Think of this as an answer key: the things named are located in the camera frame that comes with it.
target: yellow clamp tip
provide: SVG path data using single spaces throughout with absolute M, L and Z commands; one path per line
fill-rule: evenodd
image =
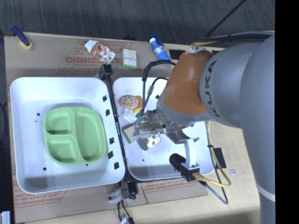
M 22 41 L 19 41 L 19 44 L 20 44 L 23 48 L 25 48 L 25 49 L 27 49 L 27 50 L 30 50 L 30 49 L 32 48 L 32 42 L 31 42 L 31 41 L 29 41 L 29 46 L 26 46 Z

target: water bottle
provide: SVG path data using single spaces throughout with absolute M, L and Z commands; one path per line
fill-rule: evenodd
M 159 58 L 159 60 L 170 60 L 170 57 L 167 55 L 163 46 L 159 45 L 155 38 L 151 38 L 149 42 L 153 45 L 154 53 Z

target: white plastic tray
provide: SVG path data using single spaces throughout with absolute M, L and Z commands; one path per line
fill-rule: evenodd
M 146 95 L 149 86 L 155 78 L 148 78 L 146 82 Z M 156 108 L 156 95 L 161 95 L 166 81 L 158 80 L 155 84 L 153 94 L 151 95 L 146 110 Z M 141 78 L 119 78 L 113 84 L 114 99 L 117 105 L 119 122 L 121 130 L 131 124 L 124 119 L 122 112 L 124 108 L 119 104 L 119 100 L 124 95 L 133 95 L 142 97 L 142 79 Z M 200 173 L 203 175 L 213 172 L 214 167 L 207 147 L 207 135 L 204 122 L 198 122 L 193 127 L 184 129 L 185 134 L 191 138 L 199 137 L 196 141 L 196 163 L 200 165 Z M 181 177 L 178 171 L 175 171 L 169 163 L 169 157 L 173 153 L 178 153 L 185 157 L 185 148 L 183 144 L 175 145 L 165 134 L 161 134 L 161 142 L 147 151 L 142 150 L 137 142 L 129 144 L 123 136 L 125 153 L 128 162 L 128 168 L 134 178 L 140 181 L 150 181 L 157 179 L 168 179 Z
M 124 177 L 125 167 L 113 111 L 107 87 L 101 80 L 23 77 L 12 83 L 10 91 L 16 175 L 24 191 L 37 194 L 84 188 L 116 183 Z M 49 157 L 43 134 L 44 117 L 51 109 L 66 106 L 92 108 L 102 117 L 107 153 L 100 161 L 88 165 L 63 165 Z

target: table surface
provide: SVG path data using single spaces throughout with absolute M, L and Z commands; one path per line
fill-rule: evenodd
M 72 39 L 76 40 L 78 37 L 61 36 L 61 35 L 46 35 L 46 34 L 34 34 L 26 33 L 28 37 L 36 38 L 59 38 L 61 44 L 70 42 Z M 46 76 L 49 71 L 47 70 L 47 64 L 43 63 L 43 60 L 47 60 L 47 57 L 57 56 L 55 52 L 49 51 L 47 54 L 43 53 L 43 57 L 33 56 L 29 60 L 22 61 L 22 67 L 19 65 L 20 58 L 15 55 L 16 38 L 6 37 L 5 40 L 5 55 L 6 55 L 6 70 L 7 70 L 7 84 L 8 87 L 13 80 L 23 76 Z M 109 40 L 103 39 L 103 41 L 110 42 L 123 42 L 125 45 L 130 44 L 130 49 L 136 50 L 139 54 L 138 59 L 142 64 L 139 69 L 128 71 L 123 69 L 121 65 L 115 64 L 113 66 L 115 77 L 139 77 L 142 74 L 143 68 L 149 63 L 149 61 L 155 60 L 156 57 L 151 50 L 151 45 L 147 42 L 133 42 L 122 40 Z M 43 44 L 44 49 L 47 49 L 48 44 Z M 189 46 L 165 44 L 166 51 L 169 49 L 187 50 Z M 148 52 L 140 55 L 140 51 L 148 50 Z M 221 50 L 218 48 L 207 48 L 208 50 Z M 36 69 L 32 68 L 34 64 L 38 63 L 38 73 Z M 169 68 L 161 68 L 157 71 L 159 74 L 165 75 L 169 73 Z M 155 72 L 150 73 L 150 76 L 155 76 Z M 242 130 L 238 128 L 232 128 L 224 126 L 217 122 L 211 122 L 210 125 L 211 144 L 214 147 L 220 147 L 222 149 L 225 163 L 227 168 L 224 172 L 232 182 L 231 187 L 226 188 L 226 194 L 228 197 L 228 205 L 223 204 L 213 193 L 208 190 L 207 196 L 200 196 L 188 199 L 181 199 L 176 201 L 169 201 L 164 203 L 155 203 L 148 205 L 141 205 L 135 207 L 128 207 L 127 211 L 130 216 L 133 217 L 136 224 L 152 224 L 152 223 L 231 223 L 231 224 L 257 224 L 259 221 L 259 198 L 258 191 L 255 185 L 254 176 L 251 168 L 251 164 L 248 158 Z M 11 149 L 12 157 L 14 156 L 14 148 Z M 207 178 L 217 180 L 215 172 L 207 175 Z M 213 188 L 221 195 L 222 191 L 219 187 Z M 93 212 L 88 214 L 81 214 L 69 217 L 60 217 L 48 220 L 30 222 L 32 224 L 60 224 L 60 223 L 101 223 L 101 224 L 118 224 L 117 210 L 107 210 L 101 212 Z

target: green plate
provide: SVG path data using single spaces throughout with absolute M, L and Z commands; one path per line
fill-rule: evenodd
M 44 134 L 50 158 L 60 164 L 88 164 L 107 150 L 100 115 L 85 107 L 64 107 L 47 113 Z

